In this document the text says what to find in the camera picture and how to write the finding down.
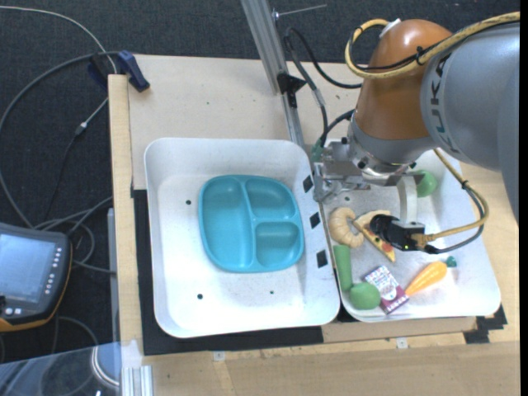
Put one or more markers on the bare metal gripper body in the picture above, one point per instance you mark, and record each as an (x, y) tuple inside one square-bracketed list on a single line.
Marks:
[(344, 161)]

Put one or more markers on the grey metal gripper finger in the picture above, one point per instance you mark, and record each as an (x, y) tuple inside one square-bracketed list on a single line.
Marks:
[(336, 188), (319, 182)]

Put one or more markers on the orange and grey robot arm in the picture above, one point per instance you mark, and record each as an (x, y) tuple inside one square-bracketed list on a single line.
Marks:
[(396, 97)]

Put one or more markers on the beige croissant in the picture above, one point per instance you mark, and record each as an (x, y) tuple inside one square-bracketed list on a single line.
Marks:
[(340, 229)]

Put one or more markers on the pizza slice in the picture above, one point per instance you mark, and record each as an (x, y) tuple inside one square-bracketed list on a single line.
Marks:
[(381, 246)]

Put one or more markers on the green cylinder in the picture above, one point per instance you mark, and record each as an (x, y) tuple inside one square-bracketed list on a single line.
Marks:
[(342, 268)]

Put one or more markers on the green ball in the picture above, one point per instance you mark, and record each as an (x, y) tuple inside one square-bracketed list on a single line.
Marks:
[(427, 184)]

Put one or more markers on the blue divided plate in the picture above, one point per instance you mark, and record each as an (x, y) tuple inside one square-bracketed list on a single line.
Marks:
[(231, 229)]

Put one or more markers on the green apple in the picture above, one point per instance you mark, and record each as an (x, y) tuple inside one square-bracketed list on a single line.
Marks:
[(365, 296)]

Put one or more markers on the pink carton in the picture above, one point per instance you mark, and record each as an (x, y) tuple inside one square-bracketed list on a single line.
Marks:
[(385, 289)]

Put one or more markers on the orange carrot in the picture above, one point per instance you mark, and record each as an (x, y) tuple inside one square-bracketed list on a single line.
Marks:
[(427, 279)]

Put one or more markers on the pale wood board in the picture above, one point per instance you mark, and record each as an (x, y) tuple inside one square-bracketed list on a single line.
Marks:
[(206, 97)]

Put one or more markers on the white plastic tray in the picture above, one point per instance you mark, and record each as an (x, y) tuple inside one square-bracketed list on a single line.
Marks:
[(462, 270), (231, 303)]

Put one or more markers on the black cylinder on white bracket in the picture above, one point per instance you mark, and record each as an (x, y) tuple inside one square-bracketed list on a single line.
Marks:
[(398, 231)]

